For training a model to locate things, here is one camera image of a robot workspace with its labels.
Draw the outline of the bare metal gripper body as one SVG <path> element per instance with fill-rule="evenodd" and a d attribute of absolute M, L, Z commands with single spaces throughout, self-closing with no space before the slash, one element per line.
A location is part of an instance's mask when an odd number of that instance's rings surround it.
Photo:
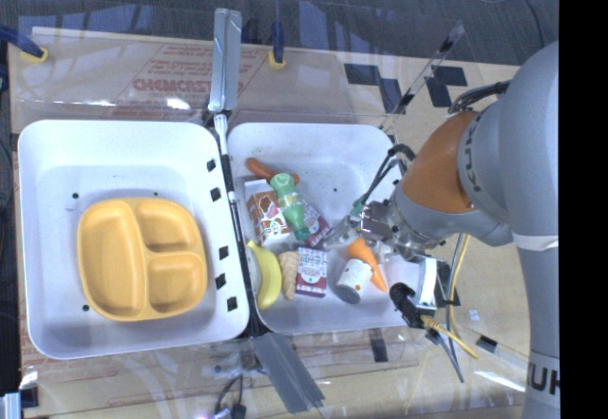
<path fill-rule="evenodd" d="M 425 236 L 402 218 L 393 200 L 372 201 L 361 214 L 360 233 L 366 240 L 379 241 L 405 260 L 416 260 L 443 244 L 441 239 Z"/>

